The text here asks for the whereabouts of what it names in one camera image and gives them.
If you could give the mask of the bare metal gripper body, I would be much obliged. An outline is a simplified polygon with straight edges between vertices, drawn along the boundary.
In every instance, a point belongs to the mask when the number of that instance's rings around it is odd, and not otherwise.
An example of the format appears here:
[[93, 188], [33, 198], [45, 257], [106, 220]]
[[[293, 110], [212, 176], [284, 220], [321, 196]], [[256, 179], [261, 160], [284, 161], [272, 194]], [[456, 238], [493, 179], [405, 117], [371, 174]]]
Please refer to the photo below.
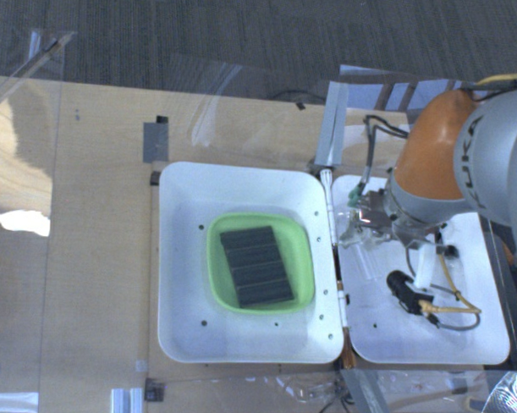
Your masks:
[[359, 221], [362, 227], [387, 234], [405, 248], [419, 250], [428, 244], [440, 222], [424, 222], [404, 211], [389, 190], [368, 191], [360, 198]]

